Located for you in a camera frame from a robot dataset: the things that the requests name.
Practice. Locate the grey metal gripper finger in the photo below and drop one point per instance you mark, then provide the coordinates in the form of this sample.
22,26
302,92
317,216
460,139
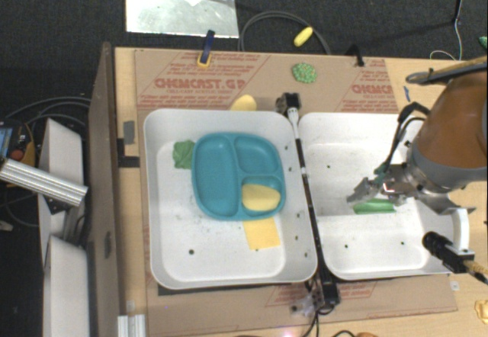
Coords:
371,183
358,196

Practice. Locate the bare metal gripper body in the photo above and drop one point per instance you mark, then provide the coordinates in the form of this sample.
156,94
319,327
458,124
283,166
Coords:
404,185

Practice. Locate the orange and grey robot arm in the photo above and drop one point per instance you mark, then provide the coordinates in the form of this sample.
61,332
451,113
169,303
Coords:
453,129

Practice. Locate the green long toy vegetable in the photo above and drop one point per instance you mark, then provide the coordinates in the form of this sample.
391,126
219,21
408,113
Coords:
375,207

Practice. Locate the white plastic tray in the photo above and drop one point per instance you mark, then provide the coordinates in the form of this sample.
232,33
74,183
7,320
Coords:
213,259
366,248

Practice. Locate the thin black and white rod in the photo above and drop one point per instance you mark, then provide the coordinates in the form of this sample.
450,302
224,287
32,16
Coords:
305,175

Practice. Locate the yellow oval toy food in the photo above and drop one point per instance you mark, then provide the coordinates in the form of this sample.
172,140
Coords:
261,198

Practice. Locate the yellow flat cheese slice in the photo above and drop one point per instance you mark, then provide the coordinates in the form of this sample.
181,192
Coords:
263,236

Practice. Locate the green dotted round toy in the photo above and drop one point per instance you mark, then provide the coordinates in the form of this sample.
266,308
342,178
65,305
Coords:
304,73

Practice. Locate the blue divided plate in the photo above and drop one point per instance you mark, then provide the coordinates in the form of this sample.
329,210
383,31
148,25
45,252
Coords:
217,171

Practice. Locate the pale yellow toy food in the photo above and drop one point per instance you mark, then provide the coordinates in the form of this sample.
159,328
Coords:
482,309

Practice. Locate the yellow rounded toy food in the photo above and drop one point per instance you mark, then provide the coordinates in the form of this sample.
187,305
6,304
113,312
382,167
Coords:
244,103

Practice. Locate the yellow corn cob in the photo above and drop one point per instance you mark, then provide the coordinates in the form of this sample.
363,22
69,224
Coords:
303,36

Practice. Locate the green lettuce leaf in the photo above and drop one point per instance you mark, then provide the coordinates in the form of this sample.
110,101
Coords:
183,154

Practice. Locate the brown cardboard board red print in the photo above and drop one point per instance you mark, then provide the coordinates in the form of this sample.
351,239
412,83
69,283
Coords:
213,80

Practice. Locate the black cylinder on white bracket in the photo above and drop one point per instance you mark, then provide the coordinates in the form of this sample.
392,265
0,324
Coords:
450,249

